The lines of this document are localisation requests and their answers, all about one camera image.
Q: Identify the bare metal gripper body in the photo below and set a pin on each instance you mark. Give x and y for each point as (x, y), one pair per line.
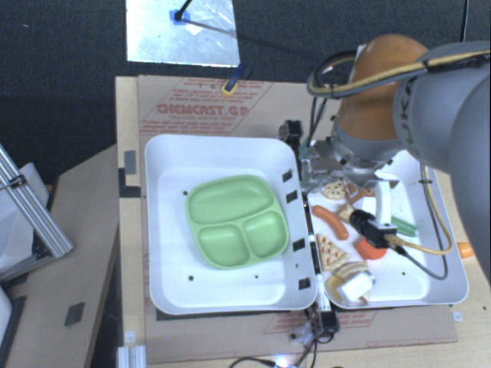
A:
(326, 163)

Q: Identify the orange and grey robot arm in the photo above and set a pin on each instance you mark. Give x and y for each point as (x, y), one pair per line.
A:
(441, 121)

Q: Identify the tan chocolate chip biscuit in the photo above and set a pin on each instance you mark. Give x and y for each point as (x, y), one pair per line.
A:
(333, 190)

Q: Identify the brown gingerbread biscuit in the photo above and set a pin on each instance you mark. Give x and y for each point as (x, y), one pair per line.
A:
(358, 194)

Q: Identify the tan bread piece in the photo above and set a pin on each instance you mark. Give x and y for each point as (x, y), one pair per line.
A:
(346, 212)

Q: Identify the orange red sausage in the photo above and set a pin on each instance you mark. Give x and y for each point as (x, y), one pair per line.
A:
(331, 221)

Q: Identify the pizza slice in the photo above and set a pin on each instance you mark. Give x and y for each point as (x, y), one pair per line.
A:
(330, 253)

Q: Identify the orange carrot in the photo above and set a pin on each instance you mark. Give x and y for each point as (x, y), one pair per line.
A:
(366, 249)

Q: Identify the white plastic tray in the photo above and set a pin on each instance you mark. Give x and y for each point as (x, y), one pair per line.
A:
(399, 282)
(230, 155)

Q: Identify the green vegetable stick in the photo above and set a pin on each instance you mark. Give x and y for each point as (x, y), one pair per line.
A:
(406, 226)

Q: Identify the green divided plate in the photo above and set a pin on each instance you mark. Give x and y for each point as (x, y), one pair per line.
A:
(238, 224)

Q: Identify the tan bread slice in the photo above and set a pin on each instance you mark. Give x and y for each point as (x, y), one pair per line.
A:
(351, 268)

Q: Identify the yellow banana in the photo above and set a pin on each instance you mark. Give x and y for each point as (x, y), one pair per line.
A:
(333, 285)

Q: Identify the white small bottle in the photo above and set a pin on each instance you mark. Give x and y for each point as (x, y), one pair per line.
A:
(356, 286)

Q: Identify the brown cardboard board red print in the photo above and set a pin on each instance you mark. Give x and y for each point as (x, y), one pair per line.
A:
(192, 102)

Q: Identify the small orange toy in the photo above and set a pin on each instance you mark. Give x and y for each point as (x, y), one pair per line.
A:
(465, 250)

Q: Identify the black cylinder on white bracket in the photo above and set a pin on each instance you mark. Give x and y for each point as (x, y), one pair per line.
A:
(383, 201)

